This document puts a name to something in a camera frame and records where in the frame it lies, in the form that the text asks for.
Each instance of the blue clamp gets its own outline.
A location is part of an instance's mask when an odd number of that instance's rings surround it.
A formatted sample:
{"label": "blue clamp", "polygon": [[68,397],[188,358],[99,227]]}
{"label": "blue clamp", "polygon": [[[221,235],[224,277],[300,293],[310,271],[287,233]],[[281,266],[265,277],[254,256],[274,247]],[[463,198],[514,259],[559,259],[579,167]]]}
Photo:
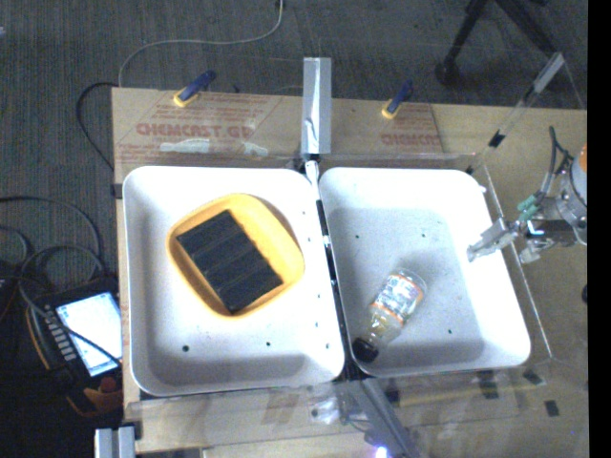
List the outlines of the blue clamp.
{"label": "blue clamp", "polygon": [[198,97],[198,93],[210,85],[216,77],[217,74],[212,70],[208,70],[201,74],[182,90],[174,94],[174,103],[179,107],[186,107],[195,100]]}
{"label": "blue clamp", "polygon": [[385,118],[395,118],[401,108],[401,104],[405,100],[408,100],[411,94],[413,94],[413,82],[411,80],[406,80],[401,90],[399,90],[399,93],[384,104],[382,115]]}

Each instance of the bottle cap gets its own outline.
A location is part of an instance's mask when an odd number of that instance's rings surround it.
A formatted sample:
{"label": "bottle cap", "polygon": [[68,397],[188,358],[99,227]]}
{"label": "bottle cap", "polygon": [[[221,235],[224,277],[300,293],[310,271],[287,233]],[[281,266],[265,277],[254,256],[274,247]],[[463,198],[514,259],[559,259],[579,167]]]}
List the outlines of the bottle cap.
{"label": "bottle cap", "polygon": [[356,338],[352,343],[354,356],[364,363],[371,363],[378,356],[378,350],[367,341]]}

